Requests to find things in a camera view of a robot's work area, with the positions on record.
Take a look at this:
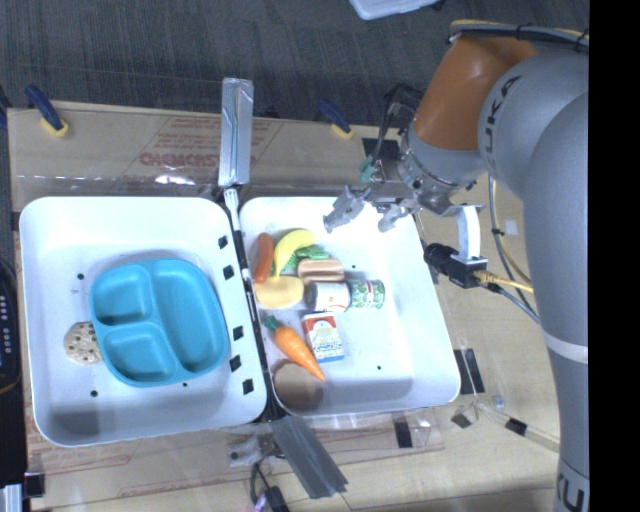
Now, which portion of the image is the brown cardboard board red print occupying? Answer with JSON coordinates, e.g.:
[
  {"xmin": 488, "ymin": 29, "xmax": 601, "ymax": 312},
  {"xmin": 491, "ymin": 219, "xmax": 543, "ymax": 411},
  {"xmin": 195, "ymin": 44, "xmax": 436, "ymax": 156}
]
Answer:
[{"xmin": 5, "ymin": 101, "xmax": 447, "ymax": 507}]

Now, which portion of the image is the blue divided plate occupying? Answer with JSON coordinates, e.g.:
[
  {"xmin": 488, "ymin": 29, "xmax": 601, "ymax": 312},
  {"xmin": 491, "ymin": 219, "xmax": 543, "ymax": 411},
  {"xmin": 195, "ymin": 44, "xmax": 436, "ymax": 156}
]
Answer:
[{"xmin": 88, "ymin": 257, "xmax": 232, "ymax": 389}]

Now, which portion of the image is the brown round flat bread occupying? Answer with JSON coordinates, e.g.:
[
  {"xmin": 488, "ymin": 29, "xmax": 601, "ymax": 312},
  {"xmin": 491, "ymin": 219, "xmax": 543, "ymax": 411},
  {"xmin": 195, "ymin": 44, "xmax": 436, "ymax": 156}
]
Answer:
[{"xmin": 271, "ymin": 360, "xmax": 326, "ymax": 414}]

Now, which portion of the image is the orange carrot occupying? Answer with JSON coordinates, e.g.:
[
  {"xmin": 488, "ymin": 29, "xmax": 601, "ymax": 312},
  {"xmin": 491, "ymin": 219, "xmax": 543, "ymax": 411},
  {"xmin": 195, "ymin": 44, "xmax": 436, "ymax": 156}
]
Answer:
[{"xmin": 263, "ymin": 314, "xmax": 328, "ymax": 383}]

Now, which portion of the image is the white and red can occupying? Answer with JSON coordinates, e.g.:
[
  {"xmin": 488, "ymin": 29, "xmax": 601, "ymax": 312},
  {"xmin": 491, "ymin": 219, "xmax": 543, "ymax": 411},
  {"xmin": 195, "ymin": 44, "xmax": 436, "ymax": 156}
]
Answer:
[{"xmin": 304, "ymin": 280, "xmax": 352, "ymax": 314}]

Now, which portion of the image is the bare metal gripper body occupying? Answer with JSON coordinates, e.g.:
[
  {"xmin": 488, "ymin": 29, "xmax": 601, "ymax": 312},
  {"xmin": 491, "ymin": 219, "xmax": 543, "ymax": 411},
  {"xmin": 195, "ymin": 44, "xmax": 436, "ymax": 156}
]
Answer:
[{"xmin": 366, "ymin": 148, "xmax": 465, "ymax": 216}]

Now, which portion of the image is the red white blue carton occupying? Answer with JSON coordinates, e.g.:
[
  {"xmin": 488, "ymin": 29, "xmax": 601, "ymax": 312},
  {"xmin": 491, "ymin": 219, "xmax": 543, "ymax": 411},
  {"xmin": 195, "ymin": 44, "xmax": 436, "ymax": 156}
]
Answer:
[{"xmin": 300, "ymin": 310, "xmax": 347, "ymax": 364}]

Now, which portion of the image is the green leafy toy vegetable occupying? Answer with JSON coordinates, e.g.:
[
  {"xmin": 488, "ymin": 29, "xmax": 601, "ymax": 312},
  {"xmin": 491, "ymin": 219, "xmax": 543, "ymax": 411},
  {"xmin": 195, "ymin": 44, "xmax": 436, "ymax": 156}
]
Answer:
[{"xmin": 279, "ymin": 244, "xmax": 332, "ymax": 277}]

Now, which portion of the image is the beige chocolate chip biscuit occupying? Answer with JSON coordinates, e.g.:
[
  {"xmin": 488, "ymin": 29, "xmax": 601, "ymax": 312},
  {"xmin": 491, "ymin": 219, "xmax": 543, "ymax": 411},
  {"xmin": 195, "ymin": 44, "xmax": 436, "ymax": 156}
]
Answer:
[{"xmin": 63, "ymin": 320, "xmax": 105, "ymax": 366}]

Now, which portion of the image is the tan hot dog bun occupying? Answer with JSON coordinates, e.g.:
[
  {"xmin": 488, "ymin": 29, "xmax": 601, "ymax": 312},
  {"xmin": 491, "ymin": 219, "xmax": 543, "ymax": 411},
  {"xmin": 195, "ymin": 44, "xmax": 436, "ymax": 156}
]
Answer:
[{"xmin": 296, "ymin": 257, "xmax": 347, "ymax": 287}]

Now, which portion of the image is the black cylinder on white bracket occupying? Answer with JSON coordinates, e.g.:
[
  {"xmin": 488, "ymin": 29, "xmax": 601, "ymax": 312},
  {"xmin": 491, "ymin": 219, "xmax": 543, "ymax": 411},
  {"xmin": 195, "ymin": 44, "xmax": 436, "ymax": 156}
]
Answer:
[{"xmin": 423, "ymin": 203, "xmax": 489, "ymax": 291}]

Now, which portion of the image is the orange-red sausage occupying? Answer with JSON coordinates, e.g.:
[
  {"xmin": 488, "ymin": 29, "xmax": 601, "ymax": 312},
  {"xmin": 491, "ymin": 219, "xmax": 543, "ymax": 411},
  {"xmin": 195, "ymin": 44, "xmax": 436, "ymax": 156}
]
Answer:
[{"xmin": 252, "ymin": 232, "xmax": 276, "ymax": 286}]

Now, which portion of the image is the white plastic tray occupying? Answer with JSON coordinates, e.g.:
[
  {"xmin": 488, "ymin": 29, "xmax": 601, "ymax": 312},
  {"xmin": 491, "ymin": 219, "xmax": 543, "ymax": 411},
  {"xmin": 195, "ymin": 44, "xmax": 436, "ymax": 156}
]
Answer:
[
  {"xmin": 238, "ymin": 195, "xmax": 462, "ymax": 419},
  {"xmin": 18, "ymin": 195, "xmax": 268, "ymax": 448}
]

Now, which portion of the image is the thin black and white rod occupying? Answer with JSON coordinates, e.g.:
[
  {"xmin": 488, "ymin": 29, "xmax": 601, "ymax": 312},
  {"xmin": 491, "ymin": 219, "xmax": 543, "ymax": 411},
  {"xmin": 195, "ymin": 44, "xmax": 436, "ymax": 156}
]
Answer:
[{"xmin": 222, "ymin": 187, "xmax": 275, "ymax": 421}]

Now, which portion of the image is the green printed can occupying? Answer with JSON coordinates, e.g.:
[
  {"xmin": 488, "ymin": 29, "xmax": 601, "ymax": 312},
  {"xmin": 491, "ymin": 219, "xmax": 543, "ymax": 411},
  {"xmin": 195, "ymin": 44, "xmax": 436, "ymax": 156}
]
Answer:
[{"xmin": 346, "ymin": 278, "xmax": 387, "ymax": 310}]

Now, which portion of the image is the yellow banana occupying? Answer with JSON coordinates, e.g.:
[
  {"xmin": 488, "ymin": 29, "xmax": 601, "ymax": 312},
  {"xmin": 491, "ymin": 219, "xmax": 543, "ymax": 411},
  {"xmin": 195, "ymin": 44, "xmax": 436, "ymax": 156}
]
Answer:
[{"xmin": 272, "ymin": 228, "xmax": 318, "ymax": 279}]

